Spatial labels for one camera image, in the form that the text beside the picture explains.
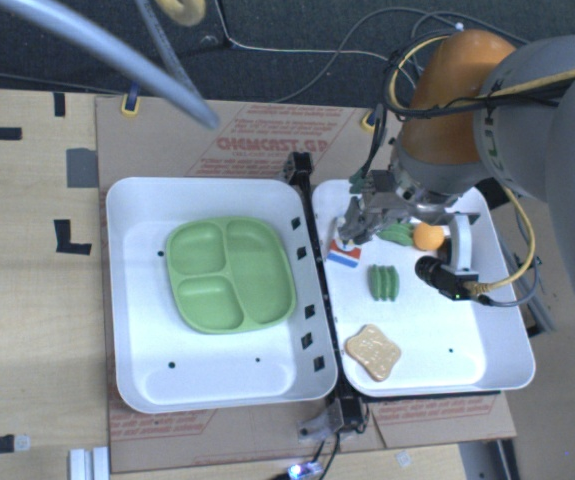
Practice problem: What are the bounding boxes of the orange ball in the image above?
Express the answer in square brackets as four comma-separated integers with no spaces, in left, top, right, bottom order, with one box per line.
[412,222,447,252]

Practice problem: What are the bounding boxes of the brown cardboard board red print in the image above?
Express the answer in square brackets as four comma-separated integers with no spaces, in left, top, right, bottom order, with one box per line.
[94,95,518,474]

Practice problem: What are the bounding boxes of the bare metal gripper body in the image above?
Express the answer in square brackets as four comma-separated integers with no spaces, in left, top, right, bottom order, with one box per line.
[350,169,464,233]

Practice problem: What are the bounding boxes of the green divided plate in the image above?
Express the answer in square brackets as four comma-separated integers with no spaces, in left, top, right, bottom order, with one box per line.
[165,215,298,336]

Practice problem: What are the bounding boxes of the tan toy biscuit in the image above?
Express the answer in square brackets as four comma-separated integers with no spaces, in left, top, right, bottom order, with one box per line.
[344,323,403,383]

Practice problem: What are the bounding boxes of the green ribbed toy vegetable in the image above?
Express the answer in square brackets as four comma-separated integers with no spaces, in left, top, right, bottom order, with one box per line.
[367,263,401,303]

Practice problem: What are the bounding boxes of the green toy pea pod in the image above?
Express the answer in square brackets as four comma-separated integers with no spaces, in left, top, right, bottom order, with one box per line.
[377,222,415,248]

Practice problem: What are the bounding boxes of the thin black rod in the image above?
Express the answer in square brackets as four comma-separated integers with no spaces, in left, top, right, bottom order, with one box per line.
[298,180,350,400]

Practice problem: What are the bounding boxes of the red white blue carton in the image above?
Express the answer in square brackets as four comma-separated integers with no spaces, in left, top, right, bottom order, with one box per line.
[327,237,363,270]

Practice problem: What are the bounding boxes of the black cylinder on white bracket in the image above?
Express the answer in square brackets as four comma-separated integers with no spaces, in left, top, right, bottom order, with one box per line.
[414,211,482,301]

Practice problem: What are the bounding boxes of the white plastic tray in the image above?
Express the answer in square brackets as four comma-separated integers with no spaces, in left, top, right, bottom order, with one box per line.
[311,178,537,399]
[105,176,340,415]

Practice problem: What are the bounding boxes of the black block with thin wires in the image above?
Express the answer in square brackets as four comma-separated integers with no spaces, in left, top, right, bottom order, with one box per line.
[327,395,369,433]
[285,151,315,187]

